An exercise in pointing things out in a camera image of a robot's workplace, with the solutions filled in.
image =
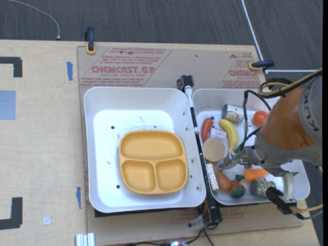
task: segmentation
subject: yellow banana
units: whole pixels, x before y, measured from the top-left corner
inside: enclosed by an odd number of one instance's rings
[[[219,123],[221,127],[227,132],[228,139],[229,139],[229,149],[228,153],[232,152],[235,146],[238,144],[238,132],[235,128],[235,126],[227,119],[220,119]]]

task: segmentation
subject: yellow divided plate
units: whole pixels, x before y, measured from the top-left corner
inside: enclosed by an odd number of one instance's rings
[[[123,181],[136,193],[171,193],[187,182],[185,148],[172,132],[131,131],[121,139],[118,155]]]

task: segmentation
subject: wooden table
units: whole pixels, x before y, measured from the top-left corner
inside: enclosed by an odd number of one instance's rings
[[[256,55],[252,46],[97,44],[247,50]],[[0,119],[0,219],[11,218],[12,198],[23,198],[23,224],[0,230],[2,245],[74,245],[75,234],[88,232],[77,59],[77,47],[85,45],[0,41],[0,57],[20,57],[23,61],[22,77],[13,77],[12,64],[0,64],[0,92],[15,91],[16,108],[14,119]],[[73,65],[73,80],[68,79],[68,61]],[[305,201],[300,201],[299,207],[306,207]],[[43,223],[48,216],[50,225]],[[215,245],[319,245],[311,220],[300,227],[212,235],[211,239]],[[192,245],[209,243],[202,236]]]

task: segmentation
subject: gray carpet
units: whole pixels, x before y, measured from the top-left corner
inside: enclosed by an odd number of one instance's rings
[[[62,40],[255,45],[241,0],[17,0],[51,15]],[[263,59],[273,70],[322,67],[323,0],[244,0]],[[56,23],[31,7],[0,0],[0,39],[55,40]],[[268,73],[292,81],[305,73]],[[322,176],[309,163],[309,207],[322,203]],[[323,215],[313,219],[323,245]]]

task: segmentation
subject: blue square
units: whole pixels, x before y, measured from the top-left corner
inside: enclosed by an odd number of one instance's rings
[[[16,119],[16,91],[0,90],[0,119]]]

